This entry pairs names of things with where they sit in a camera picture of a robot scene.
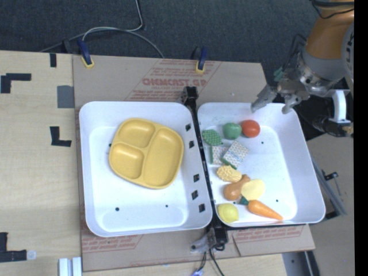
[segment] blue clamp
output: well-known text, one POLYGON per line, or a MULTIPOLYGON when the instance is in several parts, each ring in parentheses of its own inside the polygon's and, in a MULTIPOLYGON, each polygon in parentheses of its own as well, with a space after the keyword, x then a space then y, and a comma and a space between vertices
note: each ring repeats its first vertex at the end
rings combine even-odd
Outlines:
POLYGON ((195 65, 195 71, 199 74, 203 74, 205 72, 205 61, 207 57, 207 47, 202 47, 200 59, 197 61, 195 65))
POLYGON ((80 53, 82 54, 82 62, 86 66, 86 68, 93 68, 94 61, 90 56, 90 52, 88 51, 87 45, 81 39, 78 39, 76 42, 79 46, 80 53))

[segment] light wood surface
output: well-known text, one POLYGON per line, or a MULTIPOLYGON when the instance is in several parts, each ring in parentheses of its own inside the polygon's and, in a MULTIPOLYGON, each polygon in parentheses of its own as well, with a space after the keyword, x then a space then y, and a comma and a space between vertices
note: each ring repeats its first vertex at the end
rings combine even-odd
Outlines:
MULTIPOLYGON (((8 250, 34 250, 35 260, 0 263, 0 275, 57 275, 59 258, 81 256, 74 109, 59 109, 57 87, 73 85, 71 55, 0 51, 0 75, 31 73, 0 94, 0 232, 8 250), (49 127, 71 147, 51 146, 49 127)), ((281 255, 218 260, 225 275, 285 276, 281 255)), ((83 275, 191 275, 199 263, 96 271, 83 275)), ((219 275, 208 260, 205 275, 219 275)))

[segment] yellow plate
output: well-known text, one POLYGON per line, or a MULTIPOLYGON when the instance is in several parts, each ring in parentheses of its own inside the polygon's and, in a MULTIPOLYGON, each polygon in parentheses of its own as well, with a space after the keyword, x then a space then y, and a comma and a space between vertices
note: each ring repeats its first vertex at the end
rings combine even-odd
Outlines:
POLYGON ((183 140, 176 131, 142 118, 130 118, 115 134, 109 163, 119 177, 161 189, 176 178, 183 152, 183 140))

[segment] toy tomato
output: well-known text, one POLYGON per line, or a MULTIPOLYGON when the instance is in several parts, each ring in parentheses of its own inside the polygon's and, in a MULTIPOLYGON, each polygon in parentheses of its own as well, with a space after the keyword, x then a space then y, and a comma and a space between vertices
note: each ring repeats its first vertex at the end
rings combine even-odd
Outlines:
POLYGON ((254 120, 245 120, 241 123, 241 131, 246 137, 257 137, 260 132, 259 124, 254 120))

